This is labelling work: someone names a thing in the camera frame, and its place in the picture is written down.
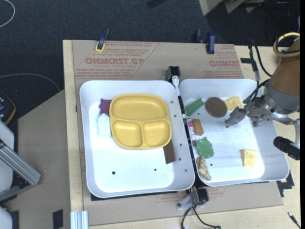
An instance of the white bottle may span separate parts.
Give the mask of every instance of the white bottle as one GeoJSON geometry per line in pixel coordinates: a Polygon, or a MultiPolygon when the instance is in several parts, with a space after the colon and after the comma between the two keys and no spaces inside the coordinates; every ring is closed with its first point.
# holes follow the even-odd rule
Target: white bottle
{"type": "Polygon", "coordinates": [[[97,125],[99,129],[99,136],[102,138],[111,137],[110,118],[107,114],[100,114],[97,117],[97,125]]]}

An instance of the green object on floor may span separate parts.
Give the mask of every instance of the green object on floor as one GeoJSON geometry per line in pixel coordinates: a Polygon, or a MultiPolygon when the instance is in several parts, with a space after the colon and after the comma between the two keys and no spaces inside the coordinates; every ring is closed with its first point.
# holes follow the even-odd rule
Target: green object on floor
{"type": "Polygon", "coordinates": [[[210,158],[214,155],[213,146],[210,141],[204,137],[197,142],[197,148],[203,158],[210,158]]]}
{"type": "Polygon", "coordinates": [[[185,113],[187,116],[191,116],[192,114],[194,114],[196,112],[196,110],[198,110],[200,107],[204,106],[205,103],[202,101],[201,98],[198,98],[196,101],[188,104],[185,107],[185,113]]]}

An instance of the white tray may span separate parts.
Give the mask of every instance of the white tray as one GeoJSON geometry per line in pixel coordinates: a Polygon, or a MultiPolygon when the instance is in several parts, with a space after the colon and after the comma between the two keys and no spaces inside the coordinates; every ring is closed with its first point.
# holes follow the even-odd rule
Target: white tray
{"type": "Polygon", "coordinates": [[[80,89],[87,185],[92,194],[111,198],[187,190],[195,180],[183,118],[174,86],[165,81],[88,81],[80,89]],[[170,112],[176,160],[166,164],[163,148],[130,150],[113,138],[99,138],[100,99],[121,94],[154,94],[170,112]]]}
{"type": "MultiPolygon", "coordinates": [[[[254,89],[256,82],[249,79],[187,79],[180,84],[180,93],[184,106],[192,101],[209,97],[219,97],[226,100],[239,96],[243,101],[254,89]]],[[[206,159],[206,164],[212,180],[201,180],[209,186],[223,186],[240,183],[264,182],[285,179],[289,167],[285,154],[273,145],[277,132],[273,121],[263,121],[258,127],[253,127],[251,119],[245,117],[238,124],[225,127],[224,120],[229,118],[230,112],[221,118],[208,114],[205,106],[201,107],[190,118],[200,119],[203,137],[212,143],[214,156],[206,159]],[[255,167],[244,167],[241,149],[255,150],[255,167]]],[[[193,147],[195,158],[199,156],[193,147]]]]}

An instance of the cardboard sheet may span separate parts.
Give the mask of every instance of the cardboard sheet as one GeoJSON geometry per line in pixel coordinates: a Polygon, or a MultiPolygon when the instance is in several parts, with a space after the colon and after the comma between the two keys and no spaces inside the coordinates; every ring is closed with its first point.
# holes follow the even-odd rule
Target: cardboard sheet
{"type": "MultiPolygon", "coordinates": [[[[233,45],[216,44],[207,54],[203,43],[113,42],[102,54],[96,41],[72,41],[84,209],[90,225],[181,216],[176,202],[185,191],[92,201],[86,184],[79,89],[89,80],[160,80],[169,66],[179,66],[180,81],[195,78],[243,78],[233,45]]],[[[276,182],[207,188],[210,201],[198,213],[282,205],[276,182]]]]}

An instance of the blue clamp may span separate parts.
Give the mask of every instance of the blue clamp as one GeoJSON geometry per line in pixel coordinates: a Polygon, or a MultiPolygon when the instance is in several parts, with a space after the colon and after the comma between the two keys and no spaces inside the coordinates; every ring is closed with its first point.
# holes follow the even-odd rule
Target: blue clamp
{"type": "Polygon", "coordinates": [[[109,29],[107,28],[104,28],[102,30],[102,34],[101,34],[101,37],[100,37],[100,41],[96,43],[96,46],[95,46],[95,51],[98,52],[98,53],[101,53],[104,51],[104,48],[105,48],[105,40],[108,40],[108,37],[109,37],[109,29]]]}
{"type": "Polygon", "coordinates": [[[207,54],[214,54],[214,44],[215,44],[215,34],[213,31],[209,31],[206,34],[206,42],[207,42],[207,46],[206,46],[206,53],[207,54]]]}

